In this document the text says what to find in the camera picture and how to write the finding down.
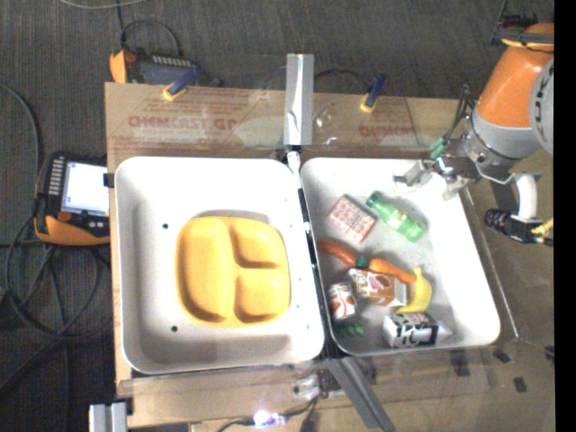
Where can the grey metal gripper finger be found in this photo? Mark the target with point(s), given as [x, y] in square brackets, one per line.
[414, 174]
[453, 188]

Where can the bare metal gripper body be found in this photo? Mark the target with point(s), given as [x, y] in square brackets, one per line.
[463, 165]

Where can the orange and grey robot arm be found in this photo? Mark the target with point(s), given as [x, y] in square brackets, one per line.
[508, 88]

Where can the green plastic bottle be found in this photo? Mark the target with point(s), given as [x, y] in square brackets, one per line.
[398, 218]

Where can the red and white packet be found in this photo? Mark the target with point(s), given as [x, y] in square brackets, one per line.
[352, 218]

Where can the white plastic tray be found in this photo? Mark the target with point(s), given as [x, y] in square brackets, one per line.
[148, 286]
[459, 277]

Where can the orange carrot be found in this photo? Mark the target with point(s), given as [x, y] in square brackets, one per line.
[387, 268]

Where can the yellow banana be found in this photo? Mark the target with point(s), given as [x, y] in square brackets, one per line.
[422, 295]

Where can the brown and white carton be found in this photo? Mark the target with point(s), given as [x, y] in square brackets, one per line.
[375, 286]

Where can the red and white can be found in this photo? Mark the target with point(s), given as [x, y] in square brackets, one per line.
[342, 302]

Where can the black and white carton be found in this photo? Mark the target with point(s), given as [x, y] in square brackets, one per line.
[411, 331]

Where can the yellow divided plate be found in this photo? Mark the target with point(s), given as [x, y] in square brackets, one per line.
[207, 268]

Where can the brown cardboard board red print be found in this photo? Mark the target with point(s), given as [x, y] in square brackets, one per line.
[189, 124]

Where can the black cylinder on white bracket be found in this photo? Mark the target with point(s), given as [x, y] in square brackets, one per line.
[526, 196]

